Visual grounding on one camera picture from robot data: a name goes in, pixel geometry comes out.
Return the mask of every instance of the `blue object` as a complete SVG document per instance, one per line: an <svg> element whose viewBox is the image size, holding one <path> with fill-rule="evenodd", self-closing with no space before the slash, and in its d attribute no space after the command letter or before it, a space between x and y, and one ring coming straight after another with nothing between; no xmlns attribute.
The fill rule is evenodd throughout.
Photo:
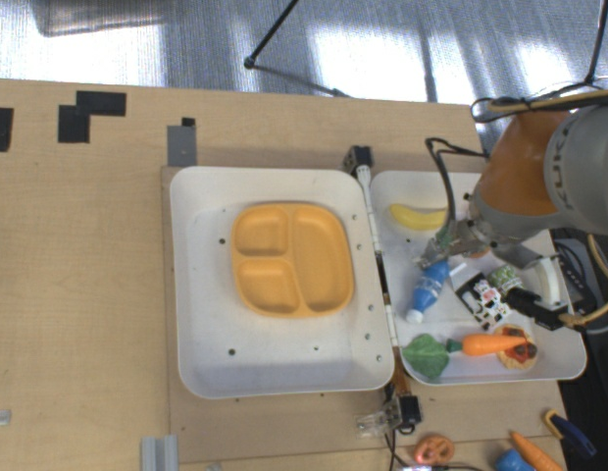
<svg viewBox="0 0 608 471"><path fill-rule="evenodd" d="M424 312L437 302L443 282L450 275L447 260L441 260L428 267L413 290L413 307L406 314L409 323L422 323Z"/></svg>
<svg viewBox="0 0 608 471"><path fill-rule="evenodd" d="M510 449L505 451L496 460L496 471L535 471L517 450Z"/></svg>
<svg viewBox="0 0 608 471"><path fill-rule="evenodd" d="M572 422L568 422L566 419L559 417L559 415L551 416L550 422L563 435L563 439L572 445L583 459L589 460L596 454L596 447Z"/></svg>

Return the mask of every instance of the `yellow plate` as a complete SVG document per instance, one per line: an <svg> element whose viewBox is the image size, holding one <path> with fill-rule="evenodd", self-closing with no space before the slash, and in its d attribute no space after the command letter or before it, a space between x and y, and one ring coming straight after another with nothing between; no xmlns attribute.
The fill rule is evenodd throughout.
<svg viewBox="0 0 608 471"><path fill-rule="evenodd" d="M325 208L288 202L253 206L236 218L231 239L238 294L260 314L325 316L352 299L345 231Z"/></svg>

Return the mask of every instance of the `banana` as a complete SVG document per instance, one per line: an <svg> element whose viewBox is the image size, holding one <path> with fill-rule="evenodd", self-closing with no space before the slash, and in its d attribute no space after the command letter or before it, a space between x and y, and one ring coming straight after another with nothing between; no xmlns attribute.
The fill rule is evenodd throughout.
<svg viewBox="0 0 608 471"><path fill-rule="evenodd" d="M391 204L389 212L397 223L414 231L434 231L443 225L446 217L445 209L419 213L402 204Z"/></svg>

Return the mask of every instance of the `small gray block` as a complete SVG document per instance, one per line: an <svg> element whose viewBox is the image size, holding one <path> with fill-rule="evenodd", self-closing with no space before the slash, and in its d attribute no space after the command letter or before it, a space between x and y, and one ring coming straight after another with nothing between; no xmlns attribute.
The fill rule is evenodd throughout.
<svg viewBox="0 0 608 471"><path fill-rule="evenodd" d="M9 426L12 420L12 410L0 410L0 426Z"/></svg>
<svg viewBox="0 0 608 471"><path fill-rule="evenodd" d="M196 128L167 127L167 162L174 168L197 166Z"/></svg>

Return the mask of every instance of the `blue tool handle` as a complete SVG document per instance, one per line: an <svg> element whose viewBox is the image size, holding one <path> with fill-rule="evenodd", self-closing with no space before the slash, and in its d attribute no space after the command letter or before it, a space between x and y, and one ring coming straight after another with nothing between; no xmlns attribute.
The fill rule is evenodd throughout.
<svg viewBox="0 0 608 471"><path fill-rule="evenodd" d="M577 426L566 419L562 419L559 415L550 417L550 422L554 424L563 435L564 440L572 445L583 459L591 459L596 454L596 447Z"/></svg>

